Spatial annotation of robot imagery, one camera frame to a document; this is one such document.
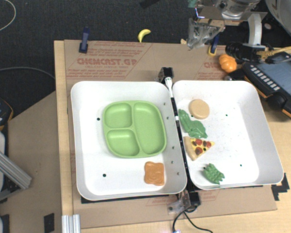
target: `toy banana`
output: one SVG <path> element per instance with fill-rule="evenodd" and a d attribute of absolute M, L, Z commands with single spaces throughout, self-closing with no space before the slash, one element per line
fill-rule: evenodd
<path fill-rule="evenodd" d="M 138 40 L 139 40 L 139 42 L 142 42 L 143 37 L 145 35 L 149 34 L 149 33 L 151 33 L 151 31 L 149 29 L 143 29 L 143 30 L 141 30 L 139 32 L 139 34 L 138 34 Z"/>

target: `toy food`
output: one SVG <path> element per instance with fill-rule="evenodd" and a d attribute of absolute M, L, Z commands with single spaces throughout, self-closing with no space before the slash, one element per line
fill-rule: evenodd
<path fill-rule="evenodd" d="M 227 55 L 226 53 L 220 55 L 219 62 L 221 68 L 227 73 L 233 72 L 237 69 L 237 63 L 235 58 Z"/>
<path fill-rule="evenodd" d="M 225 177 L 222 172 L 220 172 L 214 164 L 209 163 L 208 166 L 204 169 L 204 175 L 212 183 L 220 184 Z"/>
<path fill-rule="evenodd" d="M 207 138 L 206 129 L 200 121 L 191 121 L 189 115 L 184 111 L 179 109 L 179 120 L 183 126 L 185 132 L 189 134 L 190 137 L 195 138 Z"/>
<path fill-rule="evenodd" d="M 164 185 L 164 164 L 151 161 L 145 164 L 145 183 L 154 185 Z"/>
<path fill-rule="evenodd" d="M 190 138 L 188 136 L 185 136 L 183 140 L 185 150 L 188 153 L 189 157 L 192 159 L 192 161 L 196 160 L 198 157 L 204 154 L 211 146 L 214 145 L 214 142 L 205 141 L 197 138 Z"/>
<path fill-rule="evenodd" d="M 189 104 L 189 112 L 196 119 L 205 119 L 209 116 L 210 109 L 205 101 L 202 99 L 195 99 Z"/>

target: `toy bread slice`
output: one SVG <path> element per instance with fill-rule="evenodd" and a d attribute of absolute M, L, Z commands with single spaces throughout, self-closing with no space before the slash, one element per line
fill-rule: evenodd
<path fill-rule="evenodd" d="M 192 161 L 203 155 L 211 146 L 214 145 L 214 142 L 191 138 L 189 136 L 185 136 L 183 140 L 185 150 Z"/>

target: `black fabric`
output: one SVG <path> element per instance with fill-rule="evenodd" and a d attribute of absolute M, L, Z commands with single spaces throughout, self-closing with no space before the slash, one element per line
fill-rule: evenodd
<path fill-rule="evenodd" d="M 54 75 L 54 40 L 80 39 L 85 26 L 89 40 L 137 42 L 138 32 L 148 28 L 144 42 L 179 43 L 188 37 L 188 20 L 195 11 L 187 0 L 158 0 L 142 8 L 146 0 L 10 0 L 16 18 L 0 32 L 0 69 L 34 67 Z M 0 1 L 0 27 L 13 17 L 13 8 Z M 291 45 L 291 38 L 271 16 L 273 25 L 263 40 L 274 47 Z M 245 41 L 247 23 L 227 27 L 219 44 Z M 0 72 L 0 96 L 17 116 L 55 90 L 54 80 L 32 70 Z"/>

